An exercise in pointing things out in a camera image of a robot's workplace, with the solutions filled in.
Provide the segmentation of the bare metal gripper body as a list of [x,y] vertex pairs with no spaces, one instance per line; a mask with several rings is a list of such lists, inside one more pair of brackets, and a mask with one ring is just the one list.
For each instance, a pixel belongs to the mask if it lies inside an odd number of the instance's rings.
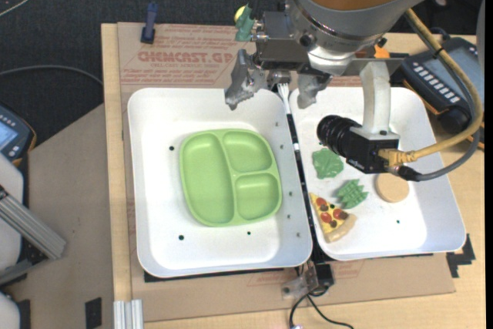
[[287,2],[282,12],[266,12],[262,23],[265,37],[257,40],[258,64],[324,79],[343,75],[356,53],[386,32],[371,12],[297,2]]

